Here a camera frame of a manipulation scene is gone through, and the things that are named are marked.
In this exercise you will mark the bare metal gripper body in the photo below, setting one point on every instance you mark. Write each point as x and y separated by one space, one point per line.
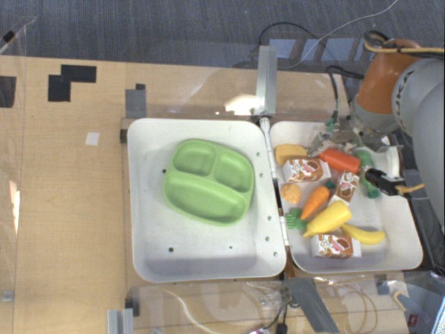
342 136

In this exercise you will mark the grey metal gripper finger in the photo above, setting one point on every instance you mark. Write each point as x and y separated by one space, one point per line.
348 146
318 144

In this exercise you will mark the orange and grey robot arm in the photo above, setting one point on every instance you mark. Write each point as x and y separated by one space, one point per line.
410 96

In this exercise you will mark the brown and white carton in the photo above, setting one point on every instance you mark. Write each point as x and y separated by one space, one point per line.
306 170
335 246
346 188

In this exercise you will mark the orange bread slice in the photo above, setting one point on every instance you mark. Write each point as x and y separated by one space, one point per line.
288 152

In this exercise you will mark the orange biscuit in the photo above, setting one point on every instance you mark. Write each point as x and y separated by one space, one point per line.
291 193

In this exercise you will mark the orange carrot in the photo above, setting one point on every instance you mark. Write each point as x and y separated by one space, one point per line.
314 200

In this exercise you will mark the yellow squeeze bottle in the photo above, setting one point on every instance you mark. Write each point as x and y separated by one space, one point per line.
330 218

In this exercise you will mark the green toy leaves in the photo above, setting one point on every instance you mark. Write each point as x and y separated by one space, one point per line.
295 219

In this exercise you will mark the white plastic tray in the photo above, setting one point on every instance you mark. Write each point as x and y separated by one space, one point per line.
386 218
208 252

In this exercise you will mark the yellow banana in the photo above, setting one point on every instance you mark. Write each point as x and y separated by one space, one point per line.
365 236

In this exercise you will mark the green divided plate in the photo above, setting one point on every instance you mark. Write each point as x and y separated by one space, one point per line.
205 193

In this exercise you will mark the black cylinder on white bracket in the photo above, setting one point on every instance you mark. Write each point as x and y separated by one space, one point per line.
380 180

